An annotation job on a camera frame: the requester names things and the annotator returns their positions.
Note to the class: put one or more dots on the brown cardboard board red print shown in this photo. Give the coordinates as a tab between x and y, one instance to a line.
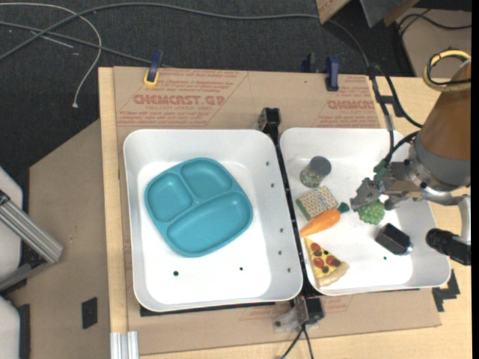
209	99

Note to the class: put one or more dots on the black cylinder on white bracket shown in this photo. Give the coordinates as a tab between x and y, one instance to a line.
447	243

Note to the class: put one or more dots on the small patterned green carton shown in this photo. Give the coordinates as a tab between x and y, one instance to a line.
317	201

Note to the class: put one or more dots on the white plastic tray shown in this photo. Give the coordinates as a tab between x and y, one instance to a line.
359	260
209	282

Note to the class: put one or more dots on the green toy grapes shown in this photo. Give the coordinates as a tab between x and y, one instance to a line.
372	212

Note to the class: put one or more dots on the orange toy carrot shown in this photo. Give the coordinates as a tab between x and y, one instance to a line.
322	221

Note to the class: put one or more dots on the blue divided plate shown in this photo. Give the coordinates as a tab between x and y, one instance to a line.
198	208

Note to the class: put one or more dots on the small green can grey lid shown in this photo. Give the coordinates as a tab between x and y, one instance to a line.
314	172

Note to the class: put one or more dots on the toy pizza slice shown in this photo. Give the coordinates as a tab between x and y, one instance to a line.
323	264

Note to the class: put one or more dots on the thin black rod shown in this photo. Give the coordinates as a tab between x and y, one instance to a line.
290	200

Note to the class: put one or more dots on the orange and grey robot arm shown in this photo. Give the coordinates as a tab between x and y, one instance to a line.
447	125

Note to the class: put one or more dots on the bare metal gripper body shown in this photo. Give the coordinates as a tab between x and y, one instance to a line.
402	183

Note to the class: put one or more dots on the black box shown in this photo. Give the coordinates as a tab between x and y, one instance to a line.
393	239

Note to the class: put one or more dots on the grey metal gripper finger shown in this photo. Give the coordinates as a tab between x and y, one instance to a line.
365	194
393	203

